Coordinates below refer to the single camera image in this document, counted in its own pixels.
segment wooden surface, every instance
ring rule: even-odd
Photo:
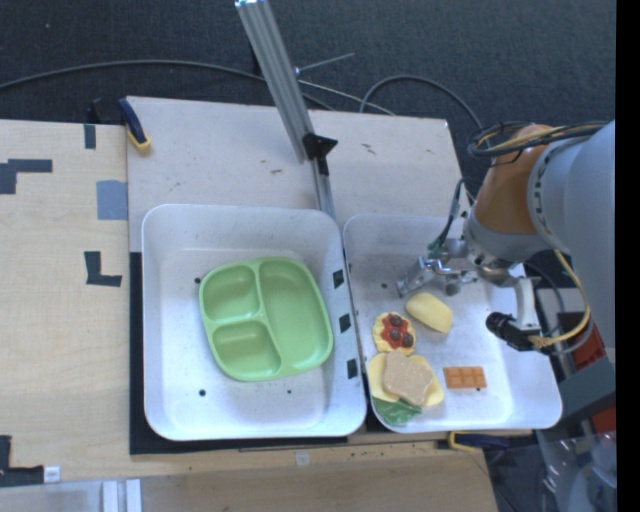
[[[477,504],[477,495],[455,492],[471,482],[474,494],[483,493],[484,508],[474,510],[495,510],[482,457],[435,450],[431,439],[442,436],[358,432],[347,445],[331,447],[130,456],[128,223],[99,220],[96,199],[96,182],[127,181],[125,131],[97,126],[96,148],[86,149],[82,125],[1,121],[0,140],[0,163],[53,165],[52,173],[19,173],[16,193],[0,195],[0,434],[12,436],[12,467],[60,466],[65,481],[221,471],[224,480],[242,472],[259,477],[271,499],[277,491],[254,471],[281,468],[269,478],[282,485],[286,471],[309,469],[299,468],[304,453],[320,476],[297,489],[321,493],[323,485],[339,485],[332,475],[340,471],[345,478],[356,471],[367,489],[384,474],[415,466],[407,481],[416,489],[418,469],[431,468],[427,474],[442,480],[433,487],[440,502]],[[121,285],[87,284],[85,251],[100,251],[102,273],[121,275]],[[361,465],[354,470],[354,464]],[[335,473],[336,467],[342,469]],[[429,489],[415,493],[436,499]],[[343,496],[346,503],[356,497]]]

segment green plate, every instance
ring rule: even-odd
[[[309,270],[291,258],[232,263],[200,283],[200,313],[209,346],[227,375],[275,379],[321,365],[333,331]]]

